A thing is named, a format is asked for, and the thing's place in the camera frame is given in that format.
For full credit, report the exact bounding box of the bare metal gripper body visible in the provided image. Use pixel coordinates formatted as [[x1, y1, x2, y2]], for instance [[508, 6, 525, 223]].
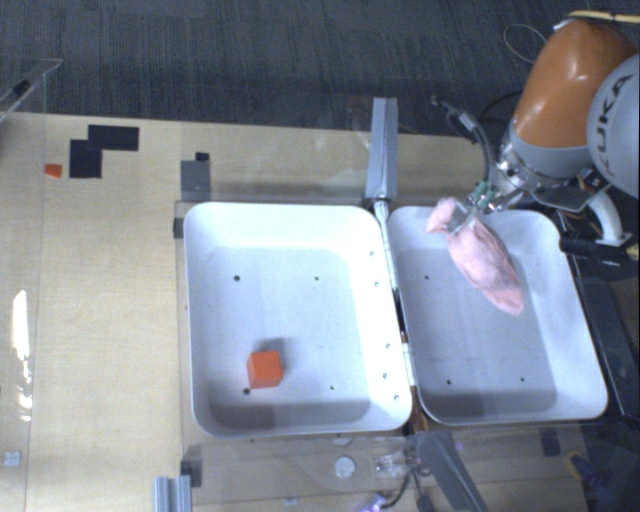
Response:
[[466, 153, 540, 216]]

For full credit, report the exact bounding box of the pink fluffy cloth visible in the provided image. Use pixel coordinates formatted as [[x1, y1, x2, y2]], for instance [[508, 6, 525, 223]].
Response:
[[425, 196, 526, 318]]

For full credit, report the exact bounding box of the white plastic tray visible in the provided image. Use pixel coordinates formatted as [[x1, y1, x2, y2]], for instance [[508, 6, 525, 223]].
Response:
[[182, 201, 414, 441], [387, 205, 610, 428]]

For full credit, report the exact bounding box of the orange cube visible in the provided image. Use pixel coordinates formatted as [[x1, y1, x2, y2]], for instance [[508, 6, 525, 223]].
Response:
[[245, 349, 285, 391]]

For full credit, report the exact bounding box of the pale wooden board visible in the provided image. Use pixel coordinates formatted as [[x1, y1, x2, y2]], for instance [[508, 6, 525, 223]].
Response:
[[0, 111, 584, 512]]

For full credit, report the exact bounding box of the black cylinder on white bracket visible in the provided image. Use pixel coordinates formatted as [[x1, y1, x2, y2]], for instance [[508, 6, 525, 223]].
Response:
[[558, 189, 634, 261]]

